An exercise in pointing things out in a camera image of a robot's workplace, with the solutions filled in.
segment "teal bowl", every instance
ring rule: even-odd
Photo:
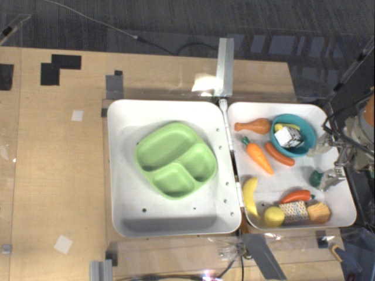
[[[302,136],[302,139],[305,143],[300,147],[295,148],[283,148],[279,145],[274,134],[275,124],[284,123],[284,124],[294,124],[300,127],[301,131],[299,133]],[[274,119],[271,127],[271,143],[274,145],[277,151],[281,154],[288,156],[290,158],[302,157],[305,156],[309,149],[315,146],[315,132],[314,129],[308,124],[304,119],[301,119],[299,116],[284,114],[280,115]]]

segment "wooden table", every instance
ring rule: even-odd
[[[82,68],[61,70],[60,86],[41,86],[40,64],[50,63],[52,54],[81,55]],[[16,147],[15,162],[0,162],[1,172],[10,176],[0,179],[0,230],[4,230],[0,244],[13,246],[10,257],[0,255],[0,279],[8,280],[9,275],[11,281],[89,280],[89,263],[104,259],[108,238],[127,242],[127,252],[142,253],[139,247],[146,239],[126,241],[111,234],[112,225],[106,220],[101,117],[105,76],[123,71],[125,92],[142,89],[145,94],[179,95],[191,92],[196,74],[215,75],[216,60],[0,47],[0,63],[14,64],[15,84],[22,80],[21,87],[0,92],[0,122],[12,126],[7,134],[0,134],[0,141],[6,139]],[[273,101],[294,97],[285,63],[235,61],[234,92],[254,99],[273,97]],[[71,120],[75,110],[83,111],[82,121]],[[327,232],[339,241],[338,230]],[[73,241],[67,254],[54,249],[61,235]],[[343,279],[339,262],[311,241],[313,232],[282,236],[290,238],[284,241],[289,246],[276,243],[275,256],[289,280]],[[306,239],[309,244],[301,246]],[[196,253],[193,243],[201,239],[190,240]],[[166,253],[166,241],[158,246],[161,254]],[[168,258],[159,259],[168,263]],[[238,263],[234,266],[225,280],[240,279],[241,269]],[[263,280],[254,263],[246,266],[245,280]]]

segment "dark floor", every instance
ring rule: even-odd
[[[216,57],[235,38],[237,59],[287,61],[298,95],[325,97],[374,36],[374,0],[50,0],[141,35],[175,54]],[[42,0],[0,0],[0,27],[17,13],[23,46],[168,52]]]

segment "green plate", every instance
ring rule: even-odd
[[[152,186],[170,199],[184,198],[217,172],[204,140],[185,124],[167,124],[137,144],[135,161]]]

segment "yellow ball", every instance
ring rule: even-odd
[[[264,213],[264,221],[268,227],[278,227],[285,219],[285,213],[280,207],[272,206]]]

